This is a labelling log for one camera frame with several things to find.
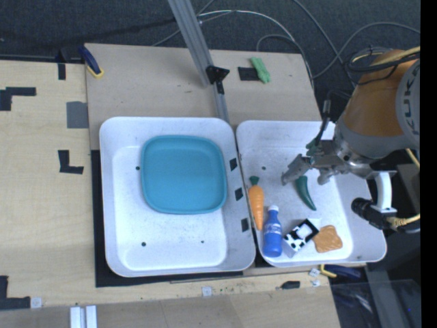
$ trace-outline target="black tape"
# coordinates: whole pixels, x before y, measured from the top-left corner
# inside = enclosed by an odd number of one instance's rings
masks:
[[[0,276],[0,299],[6,299],[8,295],[8,277]]]
[[[235,199],[236,201],[240,200],[243,197],[243,189],[240,187],[235,190]]]
[[[61,168],[59,172],[65,172],[67,174],[82,174],[83,167],[71,167],[70,166],[70,151],[69,150],[58,150],[59,163]]]
[[[7,87],[11,96],[36,96],[36,87]]]
[[[244,68],[238,67],[238,74],[240,75],[240,80],[243,81],[259,81],[258,72],[254,68]]]
[[[67,79],[67,70],[66,70],[66,65],[64,63],[57,64],[57,78],[59,80]]]
[[[30,297],[8,298],[8,277],[0,276],[0,310],[28,309]]]
[[[12,108],[12,96],[6,90],[0,90],[0,111],[10,111]]]
[[[36,96],[36,87],[7,87],[0,90],[0,111],[11,111],[13,96]]]
[[[231,171],[234,170],[238,166],[237,158],[231,159],[229,161],[229,166],[231,167]]]
[[[245,219],[241,219],[241,232],[246,232],[249,229],[249,220],[247,217]]]

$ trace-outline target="white bracket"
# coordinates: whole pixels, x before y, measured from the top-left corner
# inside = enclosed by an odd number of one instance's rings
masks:
[[[372,208],[380,213],[396,213],[397,210],[391,206],[392,188],[391,188],[391,173],[379,172],[375,177],[376,188],[378,190],[378,200]]]
[[[212,287],[204,286],[202,287],[202,297],[210,297],[212,295]]]
[[[70,328],[97,328],[97,308],[95,305],[85,308],[70,308]]]

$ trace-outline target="blue plate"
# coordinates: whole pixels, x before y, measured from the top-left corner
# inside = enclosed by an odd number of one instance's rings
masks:
[[[220,148],[196,136],[156,136],[141,153],[144,198],[156,211],[211,213],[225,203],[226,171]]]

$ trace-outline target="blue bottle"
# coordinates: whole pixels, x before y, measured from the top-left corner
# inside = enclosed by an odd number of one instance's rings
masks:
[[[278,220],[279,208],[272,205],[268,208],[268,218],[264,224],[264,246],[262,251],[269,258],[277,258],[282,254],[282,226]]]

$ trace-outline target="blue clamp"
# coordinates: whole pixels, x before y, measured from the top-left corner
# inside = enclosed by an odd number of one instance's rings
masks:
[[[361,272],[357,269],[351,267],[338,266],[338,265],[324,265],[324,269],[328,272],[334,273],[336,275],[349,277],[350,279],[360,279]]]
[[[104,71],[101,67],[99,67],[96,59],[89,52],[89,50],[84,46],[80,46],[78,48],[78,51],[82,58],[85,60],[85,63],[87,64],[87,69],[93,75],[93,77],[97,79],[101,78],[104,74]]]

